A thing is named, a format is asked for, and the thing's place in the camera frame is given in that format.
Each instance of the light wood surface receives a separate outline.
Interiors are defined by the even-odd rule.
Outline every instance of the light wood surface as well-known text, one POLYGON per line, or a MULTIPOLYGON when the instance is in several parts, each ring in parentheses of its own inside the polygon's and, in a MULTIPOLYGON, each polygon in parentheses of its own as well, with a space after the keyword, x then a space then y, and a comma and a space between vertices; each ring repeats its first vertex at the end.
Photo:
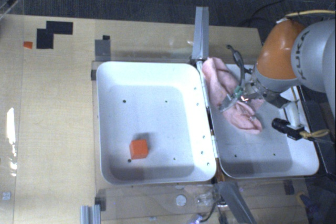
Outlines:
MULTIPOLYGON (((140 49, 155 55, 160 51, 187 55, 194 27, 37 16, 25 16, 24 23, 25 41, 32 41, 34 48, 24 49, 14 223, 79 223, 80 206, 92 206, 96 195, 90 78, 95 39, 110 35, 112 54, 140 49), (73 22, 73 35, 55 35, 53 50, 38 50, 36 29, 46 28, 47 20, 73 22)), ((247 63, 254 63, 261 49, 256 29, 210 27, 210 55, 231 60, 226 44, 240 50, 247 63)), ((300 182, 298 188, 304 190, 304 186, 300 182)), ((285 223, 280 219, 286 215, 288 223, 306 223, 304 209, 293 195, 286 196, 280 188, 269 197, 262 191, 264 186, 257 186, 256 191, 258 188, 260 195, 246 196, 258 222, 285 223), (282 201, 279 206, 276 197, 282 201)), ((103 223, 186 223, 190 217, 158 216, 103 223)), ((208 223, 218 223, 217 219, 214 214, 208 223)))

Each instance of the pink cloth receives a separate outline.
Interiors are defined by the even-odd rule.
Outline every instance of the pink cloth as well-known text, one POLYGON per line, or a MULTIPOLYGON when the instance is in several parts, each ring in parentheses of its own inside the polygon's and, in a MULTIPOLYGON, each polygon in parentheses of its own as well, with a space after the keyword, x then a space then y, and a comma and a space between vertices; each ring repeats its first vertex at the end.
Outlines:
MULTIPOLYGON (((238 85, 235 77, 230 73, 222 60, 209 58, 203 63, 204 74, 208 88, 210 103, 219 107, 227 94, 232 94, 238 85)), ((255 117, 263 100, 251 100, 250 105, 238 101, 231 108, 223 112, 224 118, 237 128, 251 134, 258 134, 263 130, 260 121, 255 117)))

